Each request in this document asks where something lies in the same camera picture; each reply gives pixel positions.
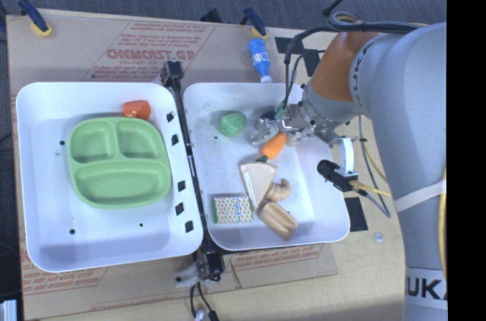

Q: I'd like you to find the brown cardboard board red print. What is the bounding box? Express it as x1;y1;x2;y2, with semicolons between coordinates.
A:
5;8;339;321

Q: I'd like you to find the tan bread loaf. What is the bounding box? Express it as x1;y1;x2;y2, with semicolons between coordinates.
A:
257;198;299;241

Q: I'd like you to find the green divided plate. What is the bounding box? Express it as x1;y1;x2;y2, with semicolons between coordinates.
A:
68;116;173;210

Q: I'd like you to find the thin black rod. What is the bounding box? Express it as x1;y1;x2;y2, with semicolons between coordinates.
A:
166;74;216;262

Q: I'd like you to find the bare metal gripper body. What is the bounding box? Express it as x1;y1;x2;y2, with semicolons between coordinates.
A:
259;102;345;143

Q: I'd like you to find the tan croissant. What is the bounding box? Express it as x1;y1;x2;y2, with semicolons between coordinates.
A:
263;178;294;204

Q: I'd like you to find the black cylinder on white bracket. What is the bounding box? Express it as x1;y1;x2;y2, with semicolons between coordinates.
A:
317;136;360;194

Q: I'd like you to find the orange carrot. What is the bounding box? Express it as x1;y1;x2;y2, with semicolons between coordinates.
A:
255;131;289;164

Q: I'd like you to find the green toy lettuce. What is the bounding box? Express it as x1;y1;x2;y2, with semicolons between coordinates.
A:
219;111;248;139

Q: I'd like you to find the beige bread slice wedge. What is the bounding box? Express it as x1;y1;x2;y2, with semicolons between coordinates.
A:
239;161;279;212

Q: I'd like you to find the orange red toy food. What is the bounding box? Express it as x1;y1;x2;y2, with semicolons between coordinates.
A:
122;99;153;121

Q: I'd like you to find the blue bottle white cap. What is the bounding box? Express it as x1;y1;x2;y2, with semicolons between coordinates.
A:
248;37;273;84

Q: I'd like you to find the white plastic tray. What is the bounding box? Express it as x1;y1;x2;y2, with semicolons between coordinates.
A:
182;82;352;253
15;81;204;274

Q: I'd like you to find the yellow patterned packet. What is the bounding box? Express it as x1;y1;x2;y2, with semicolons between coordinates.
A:
212;194;254;225

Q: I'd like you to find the black block with thin wires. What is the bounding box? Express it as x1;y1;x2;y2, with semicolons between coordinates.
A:
160;60;185;86
194;250;226;282

